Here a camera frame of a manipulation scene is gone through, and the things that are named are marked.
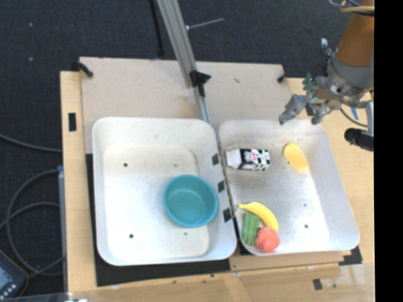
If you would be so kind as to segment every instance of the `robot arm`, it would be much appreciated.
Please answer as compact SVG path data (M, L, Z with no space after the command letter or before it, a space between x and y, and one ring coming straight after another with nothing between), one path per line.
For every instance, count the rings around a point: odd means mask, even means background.
M293 95L279 116L280 124L296 117L308 105L318 124L325 115L341 109L342 105L365 108L367 131L349 129L345 139L351 144L373 150L373 101L361 98L373 91L375 0L343 0L336 4L342 12L353 13L337 49L332 51L327 40L321 40L321 59L313 73L305 78L305 96Z

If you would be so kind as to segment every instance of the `bowl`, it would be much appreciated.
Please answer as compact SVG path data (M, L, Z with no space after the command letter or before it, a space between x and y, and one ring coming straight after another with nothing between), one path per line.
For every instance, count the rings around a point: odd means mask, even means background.
M210 223L219 205L213 187L190 174L172 178L164 188L163 201L168 217L182 227L201 227Z

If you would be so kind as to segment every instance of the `black floor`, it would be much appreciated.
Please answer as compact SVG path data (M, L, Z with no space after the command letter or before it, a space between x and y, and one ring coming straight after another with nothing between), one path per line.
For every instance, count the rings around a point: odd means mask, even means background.
M288 77L304 77L318 61L319 41L335 47L349 15L327 0L179 0L187 25L225 18L190 31L196 60L282 64ZM164 58L174 59L162 26ZM149 0L0 0L0 134L62 148L59 72L80 56L153 59L159 54ZM58 152L0 140L0 223L17 190L30 178L62 165ZM32 203L58 203L55 175L21 193L13 211ZM34 268L61 255L59 211L42 206L11 223L13 242ZM0 249L23 266L5 228ZM59 272L60 264L51 272ZM26 295L63 291L60 276L37 276Z

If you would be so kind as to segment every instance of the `teal bowl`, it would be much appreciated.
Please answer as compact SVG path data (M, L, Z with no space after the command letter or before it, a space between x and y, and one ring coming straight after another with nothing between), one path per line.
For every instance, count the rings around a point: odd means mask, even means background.
M201 227L210 223L219 206L213 187L190 174L172 178L164 188L163 201L168 217L182 227Z

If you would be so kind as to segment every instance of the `wooden table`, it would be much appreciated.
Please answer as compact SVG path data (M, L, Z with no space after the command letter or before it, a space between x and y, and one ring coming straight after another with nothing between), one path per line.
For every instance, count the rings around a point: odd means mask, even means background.
M95 66L97 60L83 59ZM155 61L158 66L170 61ZM198 63L200 68L214 72L233 68L234 81L248 80L248 84L273 83L281 75L280 65ZM251 75L256 70L259 77ZM154 76L171 75L171 70L152 73ZM325 118L325 128L341 179L360 229L362 264L339 266L349 252L293 254L260 258L240 255L230 258L231 270L217 274L153 279L114 286L98 287L94 264L94 247L88 196L86 145L83 120L82 82L80 72L61 72L63 153L65 178L65 215L67 242L67 290L71 298L90 301L372 301L375 296L375 253L373 221L373 154L344 141L344 131L354 126L341 113ZM302 93L301 79L287 79L281 88L291 93ZM279 100L281 108L284 100ZM71 126L74 114L76 126Z

